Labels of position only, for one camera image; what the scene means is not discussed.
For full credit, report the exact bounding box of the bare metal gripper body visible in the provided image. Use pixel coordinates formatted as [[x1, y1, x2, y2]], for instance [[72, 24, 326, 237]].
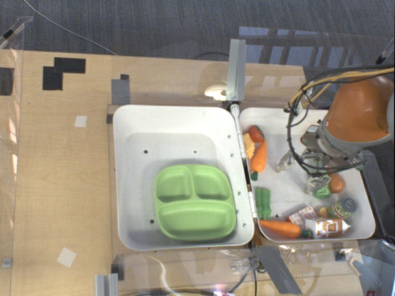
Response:
[[300, 124, 365, 178]]

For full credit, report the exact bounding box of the green pepper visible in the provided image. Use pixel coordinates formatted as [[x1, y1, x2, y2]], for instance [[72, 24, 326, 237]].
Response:
[[313, 186, 332, 200]]

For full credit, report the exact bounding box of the white plastic tray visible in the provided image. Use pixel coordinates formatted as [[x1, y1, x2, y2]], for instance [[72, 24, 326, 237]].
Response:
[[112, 104, 256, 252], [239, 107, 376, 244]]

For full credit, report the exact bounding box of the pink and white packet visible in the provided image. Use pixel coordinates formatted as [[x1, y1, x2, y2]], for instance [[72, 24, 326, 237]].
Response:
[[288, 205, 318, 228]]

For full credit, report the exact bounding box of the green can with grey lid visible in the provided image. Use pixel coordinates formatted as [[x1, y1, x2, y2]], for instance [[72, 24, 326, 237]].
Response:
[[326, 197, 358, 220]]

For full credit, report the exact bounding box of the white and brown carton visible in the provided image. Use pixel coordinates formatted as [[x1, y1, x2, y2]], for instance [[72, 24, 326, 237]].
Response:
[[304, 216, 352, 239]]

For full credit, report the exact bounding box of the green bean bundle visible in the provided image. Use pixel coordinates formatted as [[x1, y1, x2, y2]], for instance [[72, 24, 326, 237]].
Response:
[[255, 187, 273, 221]]

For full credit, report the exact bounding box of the orange carrot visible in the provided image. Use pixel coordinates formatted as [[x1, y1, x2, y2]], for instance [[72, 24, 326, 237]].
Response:
[[249, 139, 268, 181], [259, 219, 313, 239]]

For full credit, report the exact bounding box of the red tomato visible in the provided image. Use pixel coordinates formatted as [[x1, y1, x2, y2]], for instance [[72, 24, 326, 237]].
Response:
[[248, 125, 265, 144]]

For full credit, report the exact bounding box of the yellow biscuit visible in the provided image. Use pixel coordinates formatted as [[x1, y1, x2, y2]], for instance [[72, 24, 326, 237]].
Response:
[[243, 133, 257, 160]]

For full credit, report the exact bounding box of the green divided plate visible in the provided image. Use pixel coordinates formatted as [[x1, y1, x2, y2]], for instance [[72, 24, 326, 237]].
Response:
[[153, 164, 238, 242]]

